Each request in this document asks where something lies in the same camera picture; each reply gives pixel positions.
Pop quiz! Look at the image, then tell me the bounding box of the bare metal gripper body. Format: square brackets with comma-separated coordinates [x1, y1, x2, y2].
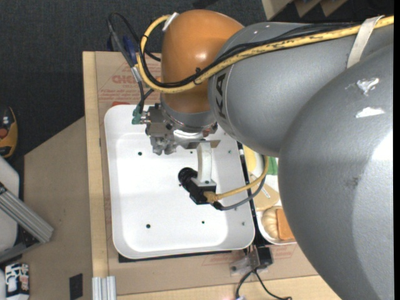
[144, 103, 219, 156]

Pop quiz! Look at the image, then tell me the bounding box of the white plastic tray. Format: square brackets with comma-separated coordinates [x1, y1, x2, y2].
[245, 148, 298, 246]
[103, 104, 256, 260]

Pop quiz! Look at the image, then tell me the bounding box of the green toy vegetable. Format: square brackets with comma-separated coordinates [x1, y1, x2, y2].
[267, 156, 279, 176]

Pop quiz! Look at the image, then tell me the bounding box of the beige flat bread slice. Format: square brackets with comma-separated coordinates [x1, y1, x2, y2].
[249, 173, 281, 213]

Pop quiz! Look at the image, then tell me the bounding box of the cream ridged bread roll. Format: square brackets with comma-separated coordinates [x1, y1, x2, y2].
[261, 206, 284, 239]

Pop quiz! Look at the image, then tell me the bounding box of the brown cardboard board, red print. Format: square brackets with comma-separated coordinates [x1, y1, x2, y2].
[94, 51, 320, 296]

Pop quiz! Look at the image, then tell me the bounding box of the orange biscuit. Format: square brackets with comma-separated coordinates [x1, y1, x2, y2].
[276, 207, 296, 241]

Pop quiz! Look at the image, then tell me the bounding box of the white carton with black print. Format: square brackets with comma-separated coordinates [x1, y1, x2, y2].
[4, 262, 31, 300]

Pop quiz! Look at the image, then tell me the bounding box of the black cylinder on white bracket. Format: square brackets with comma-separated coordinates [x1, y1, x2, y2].
[177, 139, 221, 206]

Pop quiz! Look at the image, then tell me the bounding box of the black block with thin wires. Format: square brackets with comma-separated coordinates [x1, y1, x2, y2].
[256, 245, 274, 269]

